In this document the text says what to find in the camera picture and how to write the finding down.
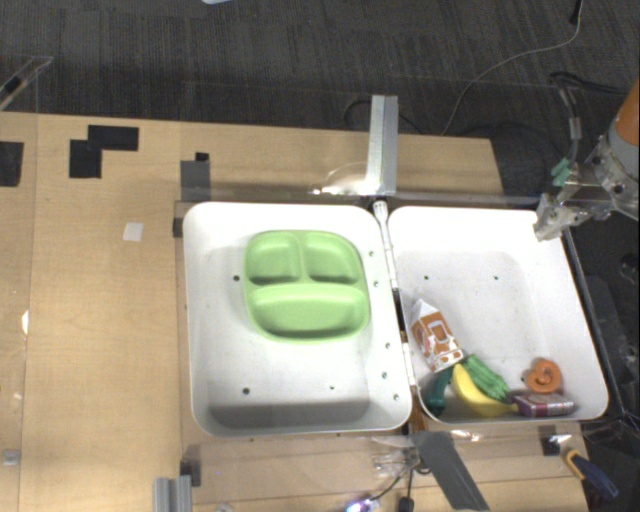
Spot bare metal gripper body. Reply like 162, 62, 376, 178
560, 138, 640, 222

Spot white plastic tray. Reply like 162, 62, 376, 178
387, 205, 611, 427
181, 200, 415, 439

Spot orange pretzel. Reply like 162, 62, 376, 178
524, 356, 563, 394

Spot white and orange carton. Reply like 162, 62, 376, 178
409, 298, 466, 374

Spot green bean pods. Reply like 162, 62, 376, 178
462, 353, 512, 404

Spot purple packet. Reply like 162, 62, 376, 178
511, 392, 576, 419

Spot yellow banana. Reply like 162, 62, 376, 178
450, 363, 519, 419

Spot dark green cucumber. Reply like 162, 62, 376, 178
425, 369, 454, 419

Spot green divided plate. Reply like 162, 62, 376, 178
242, 229, 372, 346

